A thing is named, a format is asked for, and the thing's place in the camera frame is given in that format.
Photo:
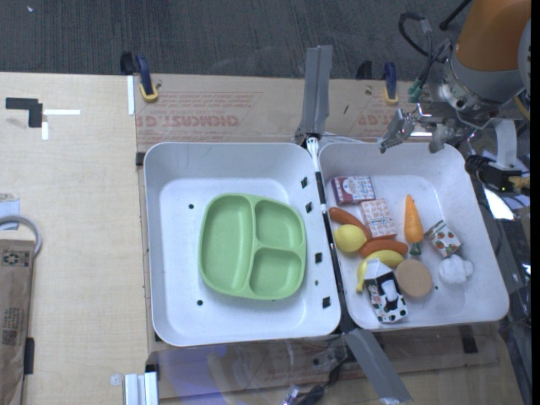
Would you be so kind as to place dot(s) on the yellow banana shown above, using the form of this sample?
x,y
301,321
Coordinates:
x,y
390,257

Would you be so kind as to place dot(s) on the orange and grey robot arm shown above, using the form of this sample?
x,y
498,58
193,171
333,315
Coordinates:
x,y
491,28

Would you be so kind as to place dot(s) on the green divided plate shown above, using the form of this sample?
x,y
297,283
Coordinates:
x,y
225,247

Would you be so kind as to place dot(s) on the orange and white carton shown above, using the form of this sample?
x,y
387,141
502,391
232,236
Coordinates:
x,y
379,217

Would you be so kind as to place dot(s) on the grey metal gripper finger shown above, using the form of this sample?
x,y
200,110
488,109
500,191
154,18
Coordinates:
x,y
441,135
396,131

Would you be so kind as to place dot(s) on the white lumpy toy food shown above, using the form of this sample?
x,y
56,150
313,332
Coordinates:
x,y
455,270

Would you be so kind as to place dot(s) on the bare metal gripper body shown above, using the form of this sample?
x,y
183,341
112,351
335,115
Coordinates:
x,y
453,108

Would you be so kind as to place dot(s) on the tan round biscuit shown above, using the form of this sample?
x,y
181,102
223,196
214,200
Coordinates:
x,y
414,277

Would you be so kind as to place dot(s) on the black cylinder on white bracket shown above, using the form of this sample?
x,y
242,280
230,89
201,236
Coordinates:
x,y
493,173

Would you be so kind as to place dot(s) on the orange carrot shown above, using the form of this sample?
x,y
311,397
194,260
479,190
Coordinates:
x,y
413,224

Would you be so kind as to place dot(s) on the brown cardboard board, red print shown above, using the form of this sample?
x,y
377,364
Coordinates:
x,y
198,116

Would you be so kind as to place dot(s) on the orange sausage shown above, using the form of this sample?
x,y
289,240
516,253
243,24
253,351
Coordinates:
x,y
386,246
343,217

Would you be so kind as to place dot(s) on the white carton with strawberry print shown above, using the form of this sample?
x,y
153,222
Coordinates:
x,y
443,239

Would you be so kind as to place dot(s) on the yellow lemon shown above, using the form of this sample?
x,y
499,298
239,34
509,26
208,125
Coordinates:
x,y
349,238

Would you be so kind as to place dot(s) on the white plastic tray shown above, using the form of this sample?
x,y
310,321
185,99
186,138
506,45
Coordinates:
x,y
472,306
177,323

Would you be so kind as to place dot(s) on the pink and blue carton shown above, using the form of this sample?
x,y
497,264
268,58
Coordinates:
x,y
352,189

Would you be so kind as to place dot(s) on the black and white milk carton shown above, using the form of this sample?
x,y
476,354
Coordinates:
x,y
386,295

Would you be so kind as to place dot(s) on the brown paper bag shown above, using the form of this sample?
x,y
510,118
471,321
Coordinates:
x,y
14,310

